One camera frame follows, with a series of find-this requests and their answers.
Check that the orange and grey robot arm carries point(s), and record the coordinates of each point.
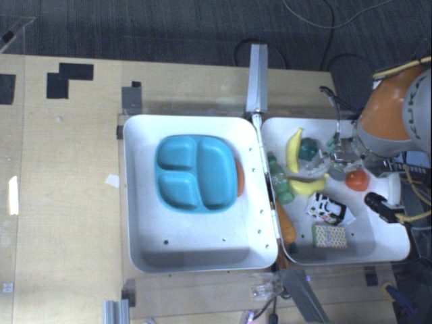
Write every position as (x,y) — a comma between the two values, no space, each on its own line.
(388,110)

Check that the yellow banana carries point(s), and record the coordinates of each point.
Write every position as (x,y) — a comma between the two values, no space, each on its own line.
(292,152)
(305,187)

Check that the orange oblong toy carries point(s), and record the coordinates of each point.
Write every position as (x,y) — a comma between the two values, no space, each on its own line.
(240,181)

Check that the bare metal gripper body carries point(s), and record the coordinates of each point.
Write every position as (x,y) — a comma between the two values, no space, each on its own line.
(345,154)

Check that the grey round can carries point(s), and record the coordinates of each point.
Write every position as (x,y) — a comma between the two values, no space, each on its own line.
(337,174)

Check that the green plastic bottle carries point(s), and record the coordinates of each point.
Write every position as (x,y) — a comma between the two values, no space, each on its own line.
(280,181)

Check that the black cylinder on white bracket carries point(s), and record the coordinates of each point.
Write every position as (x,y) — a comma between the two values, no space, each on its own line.
(378,202)

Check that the orange round toy fruit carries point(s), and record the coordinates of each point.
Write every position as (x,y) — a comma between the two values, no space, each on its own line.
(357,181)

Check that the dark green broccoli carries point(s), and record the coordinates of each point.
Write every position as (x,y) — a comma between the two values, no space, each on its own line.
(308,148)

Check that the black and white carton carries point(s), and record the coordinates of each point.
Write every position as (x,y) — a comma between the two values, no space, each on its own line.
(325,209)

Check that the blue divided plate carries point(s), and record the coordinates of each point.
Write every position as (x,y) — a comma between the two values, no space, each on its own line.
(212,170)

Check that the orange carrot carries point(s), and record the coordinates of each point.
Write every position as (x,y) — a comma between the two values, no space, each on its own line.
(287,226)

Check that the green and yellow carton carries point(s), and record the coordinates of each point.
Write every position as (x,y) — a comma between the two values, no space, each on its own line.
(329,236)

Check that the white plastic tray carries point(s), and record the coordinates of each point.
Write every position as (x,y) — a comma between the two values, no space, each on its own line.
(202,241)
(371,241)

